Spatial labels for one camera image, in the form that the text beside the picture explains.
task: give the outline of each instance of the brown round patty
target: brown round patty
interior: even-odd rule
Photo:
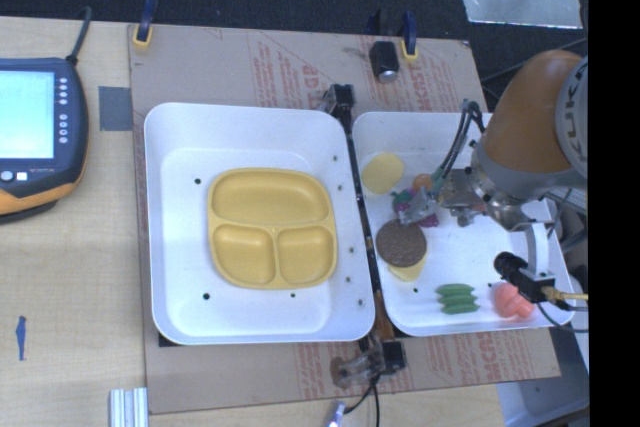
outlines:
[[[378,255],[396,267],[410,267],[427,252],[427,239],[415,223],[402,225],[398,219],[387,222],[376,235]]]

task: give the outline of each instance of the wooden table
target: wooden table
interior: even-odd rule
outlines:
[[[0,56],[65,57],[80,26],[0,17]],[[127,24],[92,22],[78,72],[91,119],[82,182],[52,210],[0,225],[0,425],[104,427],[109,391],[145,386],[132,132],[98,123],[99,87],[130,87]],[[319,425],[330,402],[154,415],[149,425]],[[504,425],[494,385],[382,395],[380,410],[382,426]],[[370,398],[343,425],[374,424]]]

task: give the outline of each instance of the yellow plate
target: yellow plate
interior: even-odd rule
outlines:
[[[310,287],[335,270],[333,208],[313,176],[233,169],[211,184],[207,205],[213,261],[231,283],[256,289]]]

